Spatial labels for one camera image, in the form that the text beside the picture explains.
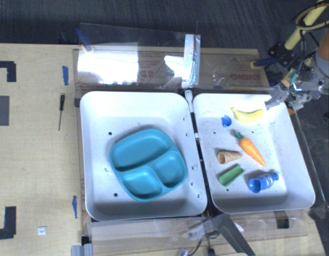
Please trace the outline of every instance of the blue divided plate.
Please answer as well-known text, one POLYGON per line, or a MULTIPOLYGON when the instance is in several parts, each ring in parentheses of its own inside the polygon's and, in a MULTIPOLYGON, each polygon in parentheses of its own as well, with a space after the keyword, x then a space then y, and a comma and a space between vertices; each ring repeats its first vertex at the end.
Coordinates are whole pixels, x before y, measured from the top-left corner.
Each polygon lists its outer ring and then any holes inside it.
POLYGON ((113 145, 110 164, 135 200, 159 198, 183 183, 187 166, 174 142, 158 129, 131 134, 113 145))

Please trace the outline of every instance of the wooden board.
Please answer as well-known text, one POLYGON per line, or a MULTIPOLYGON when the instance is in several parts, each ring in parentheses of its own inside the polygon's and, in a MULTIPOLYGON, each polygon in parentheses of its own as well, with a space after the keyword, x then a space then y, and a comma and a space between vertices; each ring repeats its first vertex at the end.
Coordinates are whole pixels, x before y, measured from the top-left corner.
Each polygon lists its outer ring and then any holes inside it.
POLYGON ((0 95, 10 96, 9 126, 0 126, 0 228, 4 208, 17 207, 17 234, 0 240, 0 255, 70 255, 81 242, 73 46, 0 44, 0 61, 17 64, 17 82, 0 69, 0 95), (60 94, 65 108, 59 124, 60 94), (78 218, 72 206, 77 196, 78 218), (39 226, 47 234, 37 234, 39 226))

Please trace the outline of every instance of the dark gray carpet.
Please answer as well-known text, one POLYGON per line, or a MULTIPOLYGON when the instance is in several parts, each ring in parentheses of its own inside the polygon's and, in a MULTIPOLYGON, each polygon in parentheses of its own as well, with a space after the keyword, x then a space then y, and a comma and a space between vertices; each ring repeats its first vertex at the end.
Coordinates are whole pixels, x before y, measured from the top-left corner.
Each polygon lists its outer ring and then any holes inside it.
MULTIPOLYGON (((0 43, 78 43, 80 23, 198 32, 203 47, 258 49, 262 58, 294 30, 291 19, 317 0, 0 0, 0 43)), ((320 41, 324 31, 315 31, 320 41)), ((312 42, 308 48, 313 49, 312 42)), ((329 204, 328 97, 300 111, 302 128, 329 204)), ((329 255, 329 215, 318 222, 329 255)))

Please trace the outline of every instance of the white tray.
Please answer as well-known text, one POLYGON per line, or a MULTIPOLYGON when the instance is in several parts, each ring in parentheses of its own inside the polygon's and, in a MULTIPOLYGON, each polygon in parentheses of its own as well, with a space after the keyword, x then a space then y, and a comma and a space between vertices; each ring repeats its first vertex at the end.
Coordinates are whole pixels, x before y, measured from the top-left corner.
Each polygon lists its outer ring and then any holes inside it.
POLYGON ((201 214, 207 196, 188 104, 174 93, 89 92, 80 102, 86 208, 99 221, 201 214), (131 198, 109 163, 111 147, 148 128, 165 132, 186 162, 185 181, 149 202, 131 198))
POLYGON ((307 209, 315 201, 296 134, 284 103, 266 110, 264 102, 270 95, 199 94, 193 100, 203 159, 214 205, 225 213, 264 212, 307 209), (264 109, 257 122, 244 123, 235 119, 231 107, 242 111, 264 109), (221 117, 228 115, 232 125, 223 127, 221 117), (263 167, 251 159, 239 146, 235 132, 250 138, 265 159, 263 167), (217 153, 236 150, 243 156, 231 163, 220 164, 217 153), (220 185, 218 176, 234 164, 246 171, 228 187, 220 185), (258 194, 247 187, 250 178, 262 172, 277 171, 280 179, 258 194))

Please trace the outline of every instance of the toy banana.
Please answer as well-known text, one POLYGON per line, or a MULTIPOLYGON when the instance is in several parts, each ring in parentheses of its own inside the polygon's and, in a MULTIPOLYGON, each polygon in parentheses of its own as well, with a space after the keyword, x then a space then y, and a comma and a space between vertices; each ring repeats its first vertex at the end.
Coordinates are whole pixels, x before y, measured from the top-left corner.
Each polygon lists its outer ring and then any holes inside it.
POLYGON ((235 109, 234 107, 232 107, 231 110, 233 111, 235 118, 237 120, 242 121, 242 122, 248 122, 248 123, 258 121, 264 115, 263 109, 259 109, 259 110, 249 112, 249 113, 239 111, 239 110, 235 109))

